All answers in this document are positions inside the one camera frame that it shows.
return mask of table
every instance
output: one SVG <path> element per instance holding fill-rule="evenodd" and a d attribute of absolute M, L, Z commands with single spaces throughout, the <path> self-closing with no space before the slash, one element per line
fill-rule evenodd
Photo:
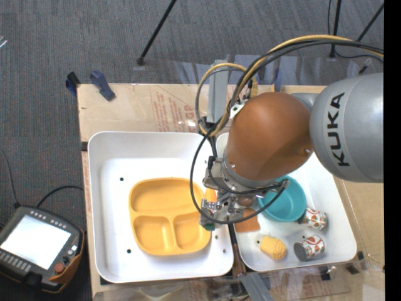
<path fill-rule="evenodd" d="M 177 282 L 149 282 L 149 284 L 104 284 L 97 273 L 93 247 L 90 175 L 87 144 L 90 137 L 101 131 L 142 132 L 196 132 L 194 112 L 197 85 L 160 85 L 120 83 L 110 84 L 116 97 L 107 101 L 92 84 L 77 86 L 78 117 L 82 144 L 82 164 L 85 181 L 85 204 L 90 259 L 91 289 L 94 300 L 125 300 L 158 293 L 170 292 L 173 300 L 208 300 L 210 293 L 220 292 L 230 282 L 216 282 L 211 287 L 207 280 Z M 282 86 L 281 91 L 319 93 L 324 86 Z M 228 86 L 227 94 L 234 90 Z M 274 87 L 261 85 L 258 93 L 273 92 Z M 200 93 L 200 111 L 207 111 L 208 86 Z M 358 255 L 350 263 L 333 265 L 325 269 L 330 280 L 306 267 L 295 273 L 278 271 L 267 273 L 271 295 L 275 300 L 298 300 L 314 297 L 315 300 L 380 300 L 385 299 L 384 270 L 384 208 L 383 184 L 354 183 L 334 177 L 343 200 L 358 245 Z M 296 282 L 291 278 L 303 278 Z"/>

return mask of wooden table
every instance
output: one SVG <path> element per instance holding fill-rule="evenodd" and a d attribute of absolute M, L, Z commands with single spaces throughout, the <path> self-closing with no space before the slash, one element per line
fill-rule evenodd
<path fill-rule="evenodd" d="M 138 290 L 138 285 L 135 284 L 101 284 L 95 266 L 93 246 L 87 143 L 91 136 L 101 131 L 196 132 L 194 104 L 198 89 L 197 85 L 130 83 L 110 84 L 110 87 L 116 94 L 111 101 L 103 98 L 95 85 L 82 84 L 77 87 L 91 288 L 94 300 L 102 301 L 113 300 L 121 293 L 132 295 L 142 291 Z M 282 86 L 281 91 L 319 93 L 323 88 L 323 86 Z M 228 86 L 227 97 L 232 95 L 233 90 L 234 86 Z M 259 86 L 258 93 L 273 91 L 273 86 L 264 85 Z M 204 114 L 207 110 L 207 98 L 208 86 L 204 86 L 200 93 L 200 111 Z M 361 252 L 359 257 L 362 255 L 364 259 L 359 260 L 356 257 L 355 261 L 349 264 L 331 268 L 330 286 L 325 281 L 317 280 L 307 286 L 304 282 L 302 283 L 304 286 L 301 287 L 285 287 L 285 282 L 288 282 L 286 278 L 291 276 L 290 272 L 270 273 L 271 281 L 278 281 L 281 285 L 279 289 L 272 285 L 271 295 L 275 300 L 298 300 L 306 297 L 314 297 L 314 300 L 385 299 L 385 275 L 382 271 L 383 184 L 354 183 L 334 178 L 357 241 L 358 251 Z M 191 298 L 207 300 L 208 296 L 199 288 L 199 284 L 186 282 L 183 289 L 187 289 L 186 295 L 191 295 Z"/>

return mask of white tray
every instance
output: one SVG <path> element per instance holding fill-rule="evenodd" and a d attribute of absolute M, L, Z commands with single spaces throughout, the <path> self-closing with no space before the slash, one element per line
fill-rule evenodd
<path fill-rule="evenodd" d="M 219 156 L 227 144 L 227 137 L 228 133 L 222 134 L 217 140 Z M 271 221 L 259 213 L 258 222 L 261 227 L 259 231 L 236 233 L 243 262 L 252 270 L 263 272 L 351 260 L 357 253 L 357 243 L 333 176 L 321 165 L 315 154 L 312 154 L 299 169 L 288 175 L 297 180 L 303 188 L 306 205 L 327 214 L 327 226 L 318 231 L 296 222 Z M 253 203 L 251 208 L 258 210 L 259 206 Z M 294 243 L 301 242 L 303 236 L 306 238 L 313 234 L 322 237 L 326 245 L 325 252 L 308 261 L 299 261 L 293 250 Z M 258 242 L 264 235 L 283 241 L 287 247 L 287 254 L 283 259 L 273 260 L 260 250 Z"/>
<path fill-rule="evenodd" d="M 200 251 L 154 256 L 141 250 L 132 233 L 128 195 L 134 184 L 156 177 L 186 177 L 202 136 L 178 132 L 100 132 L 88 143 L 95 263 L 112 283 L 130 283 L 226 274 L 234 256 L 227 226 L 216 228 Z M 194 169 L 202 185 L 212 154 L 205 142 Z"/>

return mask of yellow corn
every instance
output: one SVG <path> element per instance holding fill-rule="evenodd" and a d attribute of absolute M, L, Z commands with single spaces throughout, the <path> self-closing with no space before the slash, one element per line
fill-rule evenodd
<path fill-rule="evenodd" d="M 269 236 L 264 236 L 261 242 L 261 251 L 273 260 L 280 260 L 286 256 L 287 247 L 278 238 L 271 238 Z"/>

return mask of white screen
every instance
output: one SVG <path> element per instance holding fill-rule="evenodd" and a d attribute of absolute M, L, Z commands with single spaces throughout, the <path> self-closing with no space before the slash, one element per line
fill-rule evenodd
<path fill-rule="evenodd" d="M 71 233 L 25 215 L 0 246 L 47 270 Z"/>

